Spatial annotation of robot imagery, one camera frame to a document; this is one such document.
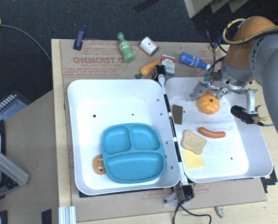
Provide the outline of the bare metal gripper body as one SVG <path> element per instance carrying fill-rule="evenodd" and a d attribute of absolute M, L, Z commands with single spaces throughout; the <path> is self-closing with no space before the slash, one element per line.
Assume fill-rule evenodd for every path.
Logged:
<path fill-rule="evenodd" d="M 209 79 L 209 88 L 227 88 L 230 92 L 234 93 L 245 93 L 246 83 L 232 78 L 228 73 L 225 72 L 213 72 Z"/>

